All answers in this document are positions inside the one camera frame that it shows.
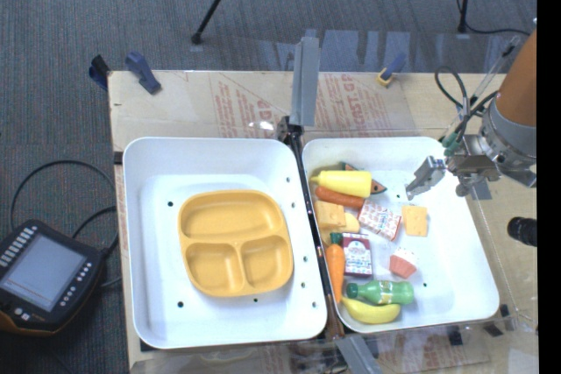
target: white tray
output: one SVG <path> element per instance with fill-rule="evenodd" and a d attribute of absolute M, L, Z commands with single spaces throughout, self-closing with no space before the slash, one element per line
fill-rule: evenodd
<path fill-rule="evenodd" d="M 388 269 L 389 257 L 399 246 L 412 250 L 419 261 L 417 272 L 407 279 L 415 289 L 415 300 L 401 307 L 395 321 L 365 324 L 354 320 L 342 303 L 337 306 L 341 321 L 356 332 L 479 321 L 498 309 L 499 293 L 471 212 L 465 198 L 455 193 L 458 180 L 447 172 L 430 191 L 408 201 L 405 186 L 429 155 L 443 159 L 444 149 L 435 139 L 424 137 L 318 138 L 304 146 L 302 162 L 307 180 L 326 167 L 339 168 L 344 161 L 370 171 L 375 180 L 387 187 L 386 192 L 370 197 L 382 207 L 399 215 L 403 204 L 428 209 L 426 237 L 408 236 L 401 227 L 398 237 L 389 242 L 367 229 L 361 230 L 370 237 L 375 279 L 404 280 Z M 345 277 L 345 281 L 359 284 L 367 280 L 370 279 Z"/>
<path fill-rule="evenodd" d="M 294 154 L 273 139 L 140 138 L 124 151 L 124 186 L 138 336 L 158 349 L 312 338 L 327 320 L 302 183 Z M 191 195 L 256 189 L 273 197 L 294 254 L 277 290 L 211 297 L 189 280 L 177 214 Z"/>

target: screen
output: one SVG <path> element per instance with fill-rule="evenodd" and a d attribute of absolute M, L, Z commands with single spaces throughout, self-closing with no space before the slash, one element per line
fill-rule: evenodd
<path fill-rule="evenodd" d="M 37 235 L 0 281 L 0 288 L 50 312 L 86 257 Z"/>

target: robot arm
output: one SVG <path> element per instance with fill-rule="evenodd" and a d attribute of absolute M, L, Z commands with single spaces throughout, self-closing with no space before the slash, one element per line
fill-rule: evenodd
<path fill-rule="evenodd" d="M 446 160 L 428 157 L 406 186 L 411 200 L 434 186 L 448 170 L 458 177 L 456 193 L 502 175 L 536 187 L 536 30 L 528 37 L 497 94 L 485 110 L 477 135 L 464 135 Z"/>

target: wooden table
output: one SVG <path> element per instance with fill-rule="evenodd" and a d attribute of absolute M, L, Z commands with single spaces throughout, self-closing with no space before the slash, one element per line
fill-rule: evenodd
<path fill-rule="evenodd" d="M 132 72 L 116 71 L 108 76 L 131 372 L 174 372 L 174 366 L 186 365 L 189 372 L 204 372 L 209 363 L 218 363 L 221 354 L 231 359 L 229 372 L 291 372 L 295 351 L 302 357 L 301 350 L 308 354 L 319 342 L 267 345 L 245 353 L 218 353 L 217 348 L 198 351 L 208 356 L 188 349 L 141 350 L 131 316 L 120 165 L 124 148 L 135 138 L 146 136 L 273 138 L 276 124 L 290 114 L 293 76 L 289 72 L 219 71 L 154 71 L 154 75 L 162 85 L 155 95 L 148 94 Z M 433 74 L 396 74 L 387 87 L 376 82 L 376 75 L 320 73 L 316 126 L 306 127 L 304 138 L 442 135 L 456 113 L 438 89 Z M 468 93 L 476 89 L 483 76 L 463 75 Z M 504 75 L 495 77 L 486 92 L 497 89 L 503 79 Z M 441 82 L 452 95 L 459 96 L 451 77 L 441 76 Z M 478 131 L 478 121 L 477 117 L 471 120 L 468 133 Z M 538 372 L 537 248 L 507 234 L 511 218 L 536 218 L 536 189 L 505 178 L 489 183 L 489 189 L 491 200 L 468 197 L 467 202 L 499 288 L 504 305 L 501 311 L 506 315 L 498 313 L 492 322 L 462 325 L 463 344 L 459 347 L 450 345 L 451 339 L 440 335 L 440 329 L 411 329 L 378 338 L 378 363 L 383 372 Z"/>

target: gray carpet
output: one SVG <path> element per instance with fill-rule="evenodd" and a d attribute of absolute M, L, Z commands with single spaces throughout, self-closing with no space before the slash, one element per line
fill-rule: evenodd
<path fill-rule="evenodd" d="M 71 233 L 114 203 L 108 182 L 86 166 L 42 164 L 77 159 L 112 170 L 107 94 L 89 78 L 101 54 L 125 69 L 130 50 L 152 69 L 292 70 L 294 45 L 320 39 L 322 71 L 380 71 L 398 52 L 402 72 L 486 72 L 514 36 L 534 29 L 537 0 L 222 0 L 196 46 L 212 0 L 0 0 L 0 237 L 28 218 Z M 106 246 L 117 228 L 100 215 L 80 234 Z M 109 259 L 107 279 L 119 274 Z M 0 333 L 0 371 L 124 373 L 128 371 L 120 284 L 48 339 Z"/>

